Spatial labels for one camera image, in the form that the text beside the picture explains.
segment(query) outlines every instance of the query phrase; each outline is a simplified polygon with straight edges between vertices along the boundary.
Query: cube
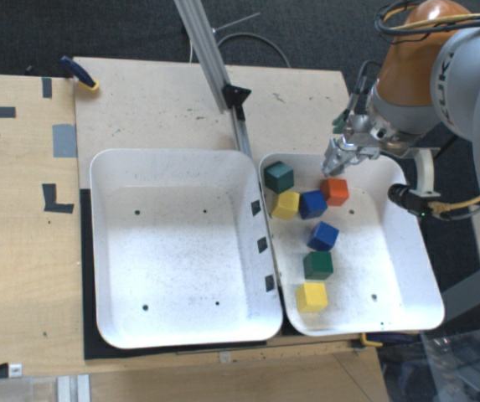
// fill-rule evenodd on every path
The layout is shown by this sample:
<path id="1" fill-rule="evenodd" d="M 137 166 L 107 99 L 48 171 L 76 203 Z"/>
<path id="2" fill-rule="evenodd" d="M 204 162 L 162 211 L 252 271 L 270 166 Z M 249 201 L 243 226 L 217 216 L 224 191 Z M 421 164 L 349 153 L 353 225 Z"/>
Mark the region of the cube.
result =
<path id="1" fill-rule="evenodd" d="M 290 220 L 299 210 L 299 198 L 299 193 L 293 191 L 286 191 L 277 195 L 271 217 Z"/>
<path id="2" fill-rule="evenodd" d="M 316 251 L 330 251 L 337 241 L 338 229 L 320 222 L 312 231 L 307 246 Z"/>
<path id="3" fill-rule="evenodd" d="M 329 304 L 323 283 L 303 283 L 296 289 L 296 301 L 299 312 L 320 312 Z"/>
<path id="4" fill-rule="evenodd" d="M 326 178 L 320 190 L 327 205 L 342 205 L 349 198 L 348 182 L 343 178 Z"/>
<path id="5" fill-rule="evenodd" d="M 333 257 L 328 251 L 311 251 L 303 258 L 305 280 L 327 280 L 333 273 Z"/>
<path id="6" fill-rule="evenodd" d="M 293 188 L 293 168 L 284 162 L 275 162 L 264 169 L 264 182 L 266 187 L 275 193 L 283 193 Z"/>
<path id="7" fill-rule="evenodd" d="M 328 206 L 320 190 L 305 192 L 299 198 L 299 214 L 302 219 L 320 217 Z"/>

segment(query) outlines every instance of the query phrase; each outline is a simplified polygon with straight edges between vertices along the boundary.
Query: orange-red cube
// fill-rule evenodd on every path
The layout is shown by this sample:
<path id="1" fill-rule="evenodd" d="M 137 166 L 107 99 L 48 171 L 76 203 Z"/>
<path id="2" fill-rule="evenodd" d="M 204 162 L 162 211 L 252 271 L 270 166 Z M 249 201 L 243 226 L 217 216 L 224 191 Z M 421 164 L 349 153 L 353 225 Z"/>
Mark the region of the orange-red cube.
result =
<path id="1" fill-rule="evenodd" d="M 320 190 L 327 205 L 342 205 L 349 198 L 348 182 L 343 178 L 326 178 Z"/>

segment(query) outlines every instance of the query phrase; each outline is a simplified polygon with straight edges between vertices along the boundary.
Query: empty white tray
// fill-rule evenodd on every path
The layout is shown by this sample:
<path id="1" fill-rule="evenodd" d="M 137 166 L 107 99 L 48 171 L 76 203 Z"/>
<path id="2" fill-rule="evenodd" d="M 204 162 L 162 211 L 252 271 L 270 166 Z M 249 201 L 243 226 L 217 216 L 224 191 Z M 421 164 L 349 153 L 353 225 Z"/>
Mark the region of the empty white tray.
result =
<path id="1" fill-rule="evenodd" d="M 281 326 L 258 173 L 237 151 L 111 149 L 90 165 L 95 296 L 118 348 L 262 341 Z"/>
<path id="2" fill-rule="evenodd" d="M 323 156 L 275 154 L 264 168 L 282 161 L 292 167 L 295 186 L 303 193 L 319 189 Z M 405 177 L 396 162 L 380 157 L 350 166 L 340 178 L 348 182 L 349 199 L 329 206 L 320 218 L 269 218 L 286 314 L 301 333 L 311 336 L 353 332 L 426 330 L 437 327 L 444 305 L 417 219 L 388 200 L 393 183 Z M 276 194 L 264 185 L 267 211 Z M 319 313 L 300 313 L 295 291 L 305 282 L 302 259 L 312 230 L 320 221 L 339 229 L 331 249 L 334 273 L 325 280 L 329 306 Z"/>

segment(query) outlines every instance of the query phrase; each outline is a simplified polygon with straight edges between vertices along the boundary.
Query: yellow block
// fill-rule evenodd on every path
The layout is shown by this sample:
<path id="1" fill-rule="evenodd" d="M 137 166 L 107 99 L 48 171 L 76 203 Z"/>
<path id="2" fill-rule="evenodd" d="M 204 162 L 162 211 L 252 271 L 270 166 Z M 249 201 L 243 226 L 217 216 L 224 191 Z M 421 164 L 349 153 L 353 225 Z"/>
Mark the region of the yellow block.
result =
<path id="1" fill-rule="evenodd" d="M 271 217 L 290 220 L 299 210 L 299 197 L 299 193 L 290 190 L 280 193 L 276 197 Z"/>
<path id="2" fill-rule="evenodd" d="M 296 289 L 296 301 L 299 312 L 320 312 L 328 305 L 325 284 L 303 283 Z"/>

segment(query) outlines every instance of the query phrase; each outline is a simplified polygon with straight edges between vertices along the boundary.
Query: green cube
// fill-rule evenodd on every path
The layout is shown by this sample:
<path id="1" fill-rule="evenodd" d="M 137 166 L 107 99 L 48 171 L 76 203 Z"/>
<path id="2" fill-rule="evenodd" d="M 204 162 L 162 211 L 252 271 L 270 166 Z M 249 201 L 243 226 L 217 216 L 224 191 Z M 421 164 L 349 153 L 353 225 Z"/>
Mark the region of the green cube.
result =
<path id="1" fill-rule="evenodd" d="M 328 251 L 311 251 L 303 258 L 306 280 L 326 280 L 332 273 L 333 257 Z"/>
<path id="2" fill-rule="evenodd" d="M 293 169 L 284 162 L 275 162 L 264 169 L 264 183 L 275 193 L 293 188 Z"/>

